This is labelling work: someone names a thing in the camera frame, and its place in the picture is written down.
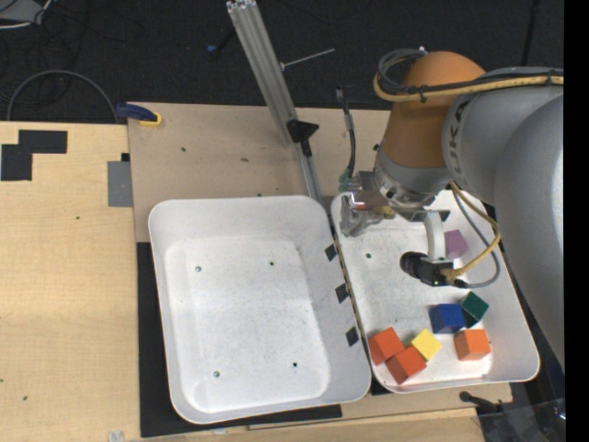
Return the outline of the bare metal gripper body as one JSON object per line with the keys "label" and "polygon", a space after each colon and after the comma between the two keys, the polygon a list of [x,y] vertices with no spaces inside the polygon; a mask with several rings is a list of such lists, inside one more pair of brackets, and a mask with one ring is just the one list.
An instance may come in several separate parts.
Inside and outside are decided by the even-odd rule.
{"label": "bare metal gripper body", "polygon": [[409,221],[420,221],[425,208],[430,206],[436,194],[408,190],[395,180],[384,184],[373,171],[359,171],[350,181],[350,210],[354,217],[370,219],[382,216],[392,219],[401,216]]}

